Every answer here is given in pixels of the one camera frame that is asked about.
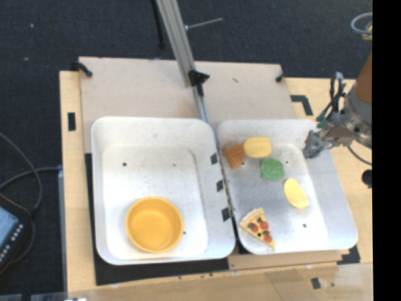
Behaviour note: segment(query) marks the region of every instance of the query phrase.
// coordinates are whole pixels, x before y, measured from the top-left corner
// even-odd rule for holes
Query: white tray
[[[302,148],[310,120],[229,120],[217,131],[221,149],[243,143],[248,137],[270,138],[273,157],[284,166],[282,180],[261,178],[260,159],[247,157],[243,166],[232,169],[221,155],[236,223],[249,211],[262,207],[266,212],[276,248],[270,250],[244,230],[239,239],[254,254],[297,251],[343,250],[357,242],[357,229],[342,190],[330,151],[305,159]],[[295,178],[310,200],[303,209],[292,207],[283,191],[283,182]]]
[[[214,133],[197,119],[103,117],[92,127],[96,247],[114,265],[224,258],[234,249],[232,222]],[[172,250],[136,248],[125,231],[129,207],[146,196],[175,204],[184,235]]]

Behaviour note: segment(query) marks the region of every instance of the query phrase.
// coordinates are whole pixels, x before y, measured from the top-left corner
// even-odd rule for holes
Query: wooden table
[[[346,81],[350,88],[353,84],[352,80]],[[329,102],[329,79],[313,79],[313,78],[285,78],[283,83],[286,84],[290,95],[305,95],[314,116],[320,113],[325,104]],[[76,71],[60,72],[60,102],[61,102],[61,126],[63,138],[63,171],[64,171],[64,207],[65,207],[65,241],[66,241],[66,282],[67,291],[76,292],[82,290],[102,291],[103,295],[110,293],[110,286],[97,286],[95,281],[95,266],[93,261],[93,248],[91,241],[90,228],[90,212],[88,205],[88,192],[86,184],[86,167],[84,161],[84,143],[83,143],[83,126],[82,126],[82,106],[81,106],[81,90],[80,90],[80,74]],[[303,110],[302,104],[294,103],[294,110],[298,118],[314,119],[314,116],[307,116]],[[69,113],[75,115],[75,129],[73,132],[69,130]],[[370,160],[371,151],[355,144],[355,150],[365,159]],[[355,224],[358,229],[358,251],[361,256],[362,264],[366,264],[367,272],[356,269],[361,277],[367,278],[370,282],[369,275],[370,265],[373,262],[372,248],[372,190],[368,189],[361,181],[362,172],[369,167],[357,160],[346,148],[335,148],[332,150],[333,159],[343,185],[346,198],[348,200]],[[157,296],[150,298],[150,291],[154,289],[158,291],[159,297],[166,296],[165,300],[172,299],[173,291],[181,293],[182,282],[186,282],[187,288],[193,289],[191,297],[193,300],[207,300],[204,295],[202,282],[204,278],[213,278],[208,280],[208,285],[216,293],[220,290],[229,289],[236,291],[231,295],[230,300],[244,300],[245,295],[249,295],[248,287],[251,282],[256,284],[255,295],[266,295],[266,278],[272,281],[272,274],[266,273],[298,269],[303,271],[310,268],[328,267],[338,273],[336,261],[341,259],[342,254],[348,251],[329,251],[327,253],[312,253],[306,256],[303,261],[299,261],[297,256],[288,256],[283,263],[281,258],[272,258],[268,264],[258,264],[256,256],[249,258],[235,259],[237,267],[230,271],[222,273],[206,273],[203,275],[187,275],[184,277],[155,278],[149,280],[141,280],[136,282],[125,282],[118,284],[118,291],[122,295],[130,295],[129,291],[135,289],[138,296],[146,296],[147,300],[157,300]],[[303,275],[297,272],[298,278]]]

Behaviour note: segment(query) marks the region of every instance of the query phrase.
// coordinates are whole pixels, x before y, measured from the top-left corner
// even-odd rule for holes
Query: pizza slice
[[[239,226],[260,242],[275,248],[276,244],[270,232],[269,223],[266,221],[263,208],[257,208],[243,217]]]

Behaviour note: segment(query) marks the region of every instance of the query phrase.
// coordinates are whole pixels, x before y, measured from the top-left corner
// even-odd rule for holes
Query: yellow bowl
[[[170,201],[148,197],[132,204],[125,227],[137,248],[161,253],[171,250],[181,240],[184,222],[180,211]]]

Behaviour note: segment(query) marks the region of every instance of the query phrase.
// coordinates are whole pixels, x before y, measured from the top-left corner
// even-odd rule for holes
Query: yellow oval toy
[[[161,253],[181,240],[184,222],[179,210],[159,197],[143,198],[128,210],[125,227],[131,242],[142,251]]]
[[[245,140],[244,151],[249,157],[266,157],[271,153],[270,139],[268,137],[250,137]]]
[[[295,208],[305,208],[309,205],[309,199],[298,182],[289,178],[284,183],[284,193],[288,202]]]

